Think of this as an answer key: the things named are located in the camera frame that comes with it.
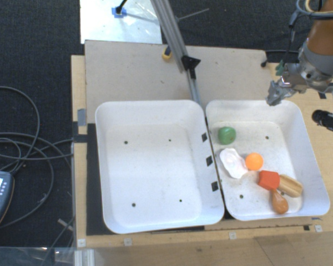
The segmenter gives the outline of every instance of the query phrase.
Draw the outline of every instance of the white tray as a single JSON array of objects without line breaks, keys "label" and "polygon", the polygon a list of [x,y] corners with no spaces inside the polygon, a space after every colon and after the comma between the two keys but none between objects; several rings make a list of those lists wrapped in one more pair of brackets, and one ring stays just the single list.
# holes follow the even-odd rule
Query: white tray
[{"label": "white tray", "polygon": [[103,217],[111,231],[202,226],[222,219],[223,199],[198,104],[109,102],[97,108],[95,121]]},{"label": "white tray", "polygon": [[[277,217],[319,216],[330,207],[329,197],[318,168],[300,109],[283,100],[268,106],[265,101],[215,100],[206,107],[211,142],[216,157],[226,208],[236,219],[250,221]],[[218,130],[231,126],[236,140],[221,145]],[[284,197],[289,211],[276,214],[270,192],[258,186],[258,173],[231,178],[220,161],[220,151],[232,147],[245,158],[258,152],[264,158],[263,170],[287,174],[304,185],[302,196]]]}]

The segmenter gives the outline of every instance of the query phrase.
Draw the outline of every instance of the black bracket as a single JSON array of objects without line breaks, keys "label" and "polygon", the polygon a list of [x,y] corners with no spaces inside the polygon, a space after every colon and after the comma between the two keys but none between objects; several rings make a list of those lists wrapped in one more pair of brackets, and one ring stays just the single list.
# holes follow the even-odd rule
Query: black bracket
[{"label": "black bracket", "polygon": [[196,73],[195,73],[195,68],[199,63],[201,62],[200,59],[196,59],[187,55],[184,55],[181,58],[181,62],[183,62],[184,69],[187,71],[189,70],[190,72],[190,77],[194,80],[196,80]]}]

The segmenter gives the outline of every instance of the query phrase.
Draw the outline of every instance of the orange ball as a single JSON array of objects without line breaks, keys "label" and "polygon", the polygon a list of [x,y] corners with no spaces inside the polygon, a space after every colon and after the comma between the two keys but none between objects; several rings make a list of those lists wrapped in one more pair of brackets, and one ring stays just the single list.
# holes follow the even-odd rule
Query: orange ball
[{"label": "orange ball", "polygon": [[264,160],[261,155],[258,153],[251,153],[247,155],[245,158],[245,165],[247,166],[248,170],[251,171],[258,171],[263,166]]}]

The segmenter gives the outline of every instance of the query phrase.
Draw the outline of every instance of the dark floor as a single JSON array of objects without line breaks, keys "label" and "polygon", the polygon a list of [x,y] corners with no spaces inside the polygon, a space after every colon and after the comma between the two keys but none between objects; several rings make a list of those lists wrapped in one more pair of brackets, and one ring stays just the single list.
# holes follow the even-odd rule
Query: dark floor
[{"label": "dark floor", "polygon": [[[270,50],[286,49],[287,23],[296,0],[170,2],[177,17],[210,8],[180,21],[186,44]],[[293,50],[304,41],[310,25],[306,18],[298,23]],[[84,53],[79,27],[79,0],[0,0],[0,86],[19,89],[32,98],[41,115],[39,136],[50,142],[72,137],[70,56]],[[278,62],[281,56],[274,54],[270,60]],[[15,92],[0,90],[0,132],[33,135],[35,130],[36,116],[29,102]],[[60,147],[64,153],[70,152],[69,144]],[[0,151],[17,155],[9,144]],[[6,162],[0,158],[0,168]],[[0,246],[51,245],[63,229],[57,220],[71,219],[70,169],[63,160],[54,160],[52,165],[52,194],[34,214],[0,229]],[[51,174],[46,162],[27,162],[15,178],[12,204],[3,224],[39,204],[47,194]],[[70,238],[67,232],[57,245],[67,246]]]}]

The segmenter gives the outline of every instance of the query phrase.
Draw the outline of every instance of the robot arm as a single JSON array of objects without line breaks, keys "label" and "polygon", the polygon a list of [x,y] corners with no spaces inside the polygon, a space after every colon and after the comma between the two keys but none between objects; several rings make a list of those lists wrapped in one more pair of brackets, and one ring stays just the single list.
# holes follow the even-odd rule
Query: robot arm
[{"label": "robot arm", "polygon": [[[309,16],[314,13],[308,0],[306,11]],[[304,93],[308,88],[333,95],[333,0],[327,0],[316,14],[318,19],[300,49],[299,63],[286,63],[281,78],[271,82],[266,98],[269,105],[277,105],[282,99]],[[333,113],[315,111],[312,118],[333,130]]]}]

